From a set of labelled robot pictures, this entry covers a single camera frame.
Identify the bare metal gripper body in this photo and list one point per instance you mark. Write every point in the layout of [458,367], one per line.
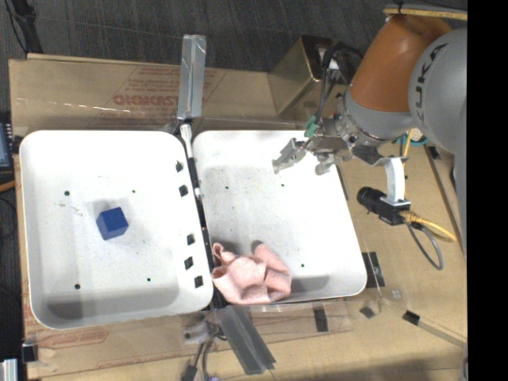
[331,139]

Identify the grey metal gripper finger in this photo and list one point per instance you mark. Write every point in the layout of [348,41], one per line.
[326,164]
[287,155]

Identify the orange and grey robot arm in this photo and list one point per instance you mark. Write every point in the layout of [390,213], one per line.
[397,70]

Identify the white plastic tray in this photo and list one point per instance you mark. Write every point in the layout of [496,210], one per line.
[270,220]
[99,165]

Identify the brown cardboard box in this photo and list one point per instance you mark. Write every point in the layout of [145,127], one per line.
[301,78]

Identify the thin black and white rod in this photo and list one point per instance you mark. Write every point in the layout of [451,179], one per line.
[195,181]

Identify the pink cloth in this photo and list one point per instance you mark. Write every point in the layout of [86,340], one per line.
[250,276]

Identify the blue cube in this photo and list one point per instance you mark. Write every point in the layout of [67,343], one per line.
[112,224]

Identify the brown cardboard board red print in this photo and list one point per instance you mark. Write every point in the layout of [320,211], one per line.
[79,93]

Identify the black cylinder on white bracket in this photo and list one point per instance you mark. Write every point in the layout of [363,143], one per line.
[375,201]

